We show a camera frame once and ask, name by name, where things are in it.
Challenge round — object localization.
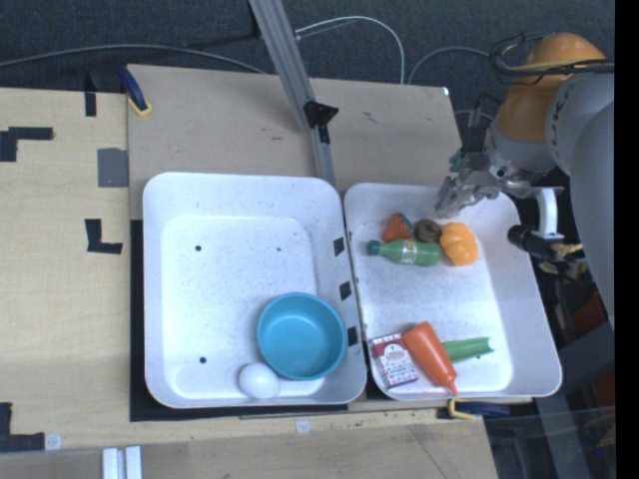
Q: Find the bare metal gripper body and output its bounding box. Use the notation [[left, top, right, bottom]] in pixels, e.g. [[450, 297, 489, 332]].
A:
[[450, 148, 534, 205]]

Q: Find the brown doughnut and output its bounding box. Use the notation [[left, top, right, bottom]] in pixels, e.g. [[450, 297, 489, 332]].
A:
[[412, 219, 443, 244]]

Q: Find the orange pumpkin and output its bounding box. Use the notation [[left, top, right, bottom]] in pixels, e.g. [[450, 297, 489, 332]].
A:
[[438, 222, 479, 267]]

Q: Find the orange strawberry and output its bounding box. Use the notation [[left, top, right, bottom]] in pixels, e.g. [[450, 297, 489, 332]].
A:
[[381, 212, 415, 243]]

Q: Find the green bottle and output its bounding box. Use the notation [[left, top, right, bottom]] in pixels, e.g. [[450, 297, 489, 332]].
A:
[[366, 238, 442, 268]]

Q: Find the white plastic tray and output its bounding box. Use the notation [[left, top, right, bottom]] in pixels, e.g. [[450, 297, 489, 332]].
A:
[[342, 182, 564, 402], [142, 171, 368, 410]]

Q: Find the green pea pod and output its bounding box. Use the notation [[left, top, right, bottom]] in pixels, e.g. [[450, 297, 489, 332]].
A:
[[441, 335, 496, 365]]

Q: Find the orange bottle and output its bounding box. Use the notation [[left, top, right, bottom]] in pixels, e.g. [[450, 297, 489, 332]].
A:
[[401, 320, 459, 397]]

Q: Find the red and white carton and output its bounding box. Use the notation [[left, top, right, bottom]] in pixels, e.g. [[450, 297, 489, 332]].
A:
[[368, 332, 420, 390]]

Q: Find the blue bowl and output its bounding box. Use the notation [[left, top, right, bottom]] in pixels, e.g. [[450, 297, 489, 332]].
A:
[[256, 291, 348, 382]]

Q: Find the pale wood board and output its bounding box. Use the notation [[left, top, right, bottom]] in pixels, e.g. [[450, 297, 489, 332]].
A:
[[127, 63, 538, 421]]

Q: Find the white egg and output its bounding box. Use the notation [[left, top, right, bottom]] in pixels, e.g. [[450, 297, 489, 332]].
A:
[[238, 361, 282, 400]]

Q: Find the black cylinder on white bracket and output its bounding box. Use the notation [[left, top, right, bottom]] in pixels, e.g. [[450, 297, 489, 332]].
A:
[[506, 186, 566, 264]]

